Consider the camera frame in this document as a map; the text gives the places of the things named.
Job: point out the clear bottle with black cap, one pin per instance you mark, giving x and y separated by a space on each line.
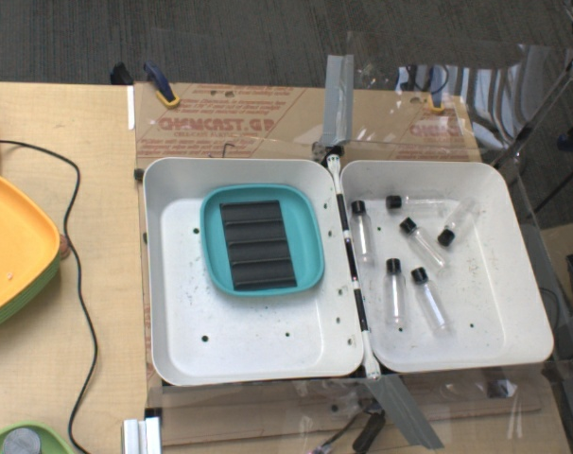
430 301
394 201
447 237
421 241
395 291
362 234

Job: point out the white plastic tray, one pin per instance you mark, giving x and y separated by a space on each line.
494 301
248 338

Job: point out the teal plate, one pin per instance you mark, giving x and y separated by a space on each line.
305 234

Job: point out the brown cardboard board, red print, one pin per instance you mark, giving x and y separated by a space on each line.
267 116

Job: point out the thin black and white rod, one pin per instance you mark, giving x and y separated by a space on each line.
347 239

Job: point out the grey can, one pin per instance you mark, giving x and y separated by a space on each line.
22 442

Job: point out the orange plate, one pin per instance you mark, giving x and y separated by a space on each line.
12 244

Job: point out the black ribbed rack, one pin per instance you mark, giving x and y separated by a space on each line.
258 249

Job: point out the green plate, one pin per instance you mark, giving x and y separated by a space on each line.
26 312
55 440

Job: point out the small brown round object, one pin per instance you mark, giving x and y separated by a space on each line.
65 249

